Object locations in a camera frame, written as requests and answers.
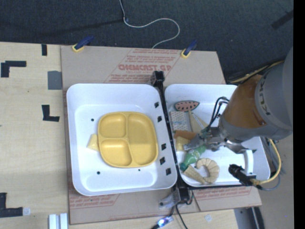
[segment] yellow divided bowl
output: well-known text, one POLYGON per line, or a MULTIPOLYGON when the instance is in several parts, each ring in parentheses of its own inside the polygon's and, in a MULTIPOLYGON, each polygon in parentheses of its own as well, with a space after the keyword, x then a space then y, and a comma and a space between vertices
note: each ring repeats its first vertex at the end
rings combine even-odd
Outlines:
POLYGON ((157 135, 151 119, 139 112, 102 116, 98 142, 103 160, 113 167, 143 167, 158 156, 157 135))

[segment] beige curved toy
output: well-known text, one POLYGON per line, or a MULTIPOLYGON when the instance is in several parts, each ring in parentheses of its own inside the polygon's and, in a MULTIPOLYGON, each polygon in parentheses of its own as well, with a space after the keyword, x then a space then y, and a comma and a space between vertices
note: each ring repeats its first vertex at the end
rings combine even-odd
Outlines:
POLYGON ((211 160, 209 158, 202 158, 197 161, 196 167, 197 169, 199 169, 202 166, 205 166, 209 172, 209 176, 204 177, 204 180, 208 183, 215 182, 219 176, 218 164, 214 160, 211 160))

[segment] cardboard sheet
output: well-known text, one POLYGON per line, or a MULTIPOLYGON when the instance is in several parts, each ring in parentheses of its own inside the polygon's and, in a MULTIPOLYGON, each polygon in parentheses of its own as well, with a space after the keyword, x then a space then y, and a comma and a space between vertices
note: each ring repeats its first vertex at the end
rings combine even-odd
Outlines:
MULTIPOLYGON (((69 130, 66 92, 76 83, 147 83, 153 71, 164 71, 164 86, 174 83, 225 83, 216 52, 191 52, 187 59, 180 50, 85 47, 75 53, 61 47, 65 134, 68 165, 70 223, 88 223, 167 215, 159 200, 171 189, 86 197, 71 181, 69 130)), ((256 188, 209 188, 194 191, 195 202, 181 213, 212 211, 261 205, 256 188)))

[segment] toy bottle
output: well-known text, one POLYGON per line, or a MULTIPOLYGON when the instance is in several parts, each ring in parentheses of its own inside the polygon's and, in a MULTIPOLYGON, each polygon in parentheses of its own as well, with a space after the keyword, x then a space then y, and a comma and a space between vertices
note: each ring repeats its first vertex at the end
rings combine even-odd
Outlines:
POLYGON ((180 164, 180 169, 185 171, 190 164, 195 163, 200 158, 201 154, 205 150, 205 145, 201 145, 195 149, 189 150, 184 157, 184 161, 180 164))

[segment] black tape marking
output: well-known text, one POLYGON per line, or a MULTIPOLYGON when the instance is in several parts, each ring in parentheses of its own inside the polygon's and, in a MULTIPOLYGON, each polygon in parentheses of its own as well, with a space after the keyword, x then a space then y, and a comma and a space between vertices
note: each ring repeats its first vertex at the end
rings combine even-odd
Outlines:
POLYGON ((62 75, 59 71, 48 71, 48 90, 62 89, 62 75))
POLYGON ((42 120, 59 122, 59 116, 50 116, 50 106, 49 105, 42 105, 42 113, 43 113, 42 120))
POLYGON ((47 56, 48 55, 47 44, 42 44, 41 45, 41 54, 42 54, 42 56, 47 56))
POLYGON ((10 76, 10 67, 26 67, 26 61, 5 61, 1 63, 1 77, 8 78, 10 76))
POLYGON ((286 15, 283 17, 279 18, 277 21, 272 23, 272 28, 277 30, 280 28, 282 25, 284 25, 286 22, 290 21, 294 17, 294 11, 288 12, 286 15))
POLYGON ((23 216, 23 207, 6 208, 6 193, 0 193, 0 218, 23 216))

